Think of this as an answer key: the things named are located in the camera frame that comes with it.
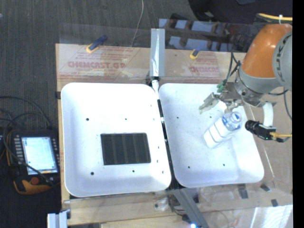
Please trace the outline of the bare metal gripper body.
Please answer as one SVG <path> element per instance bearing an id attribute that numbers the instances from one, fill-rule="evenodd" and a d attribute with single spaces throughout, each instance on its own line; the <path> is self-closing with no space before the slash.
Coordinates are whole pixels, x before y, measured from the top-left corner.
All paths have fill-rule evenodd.
<path id="1" fill-rule="evenodd" d="M 219 100 L 231 107 L 249 104 L 253 107 L 262 107 L 264 102 L 260 101 L 262 93 L 257 93 L 243 83 L 227 82 L 218 86 Z"/>

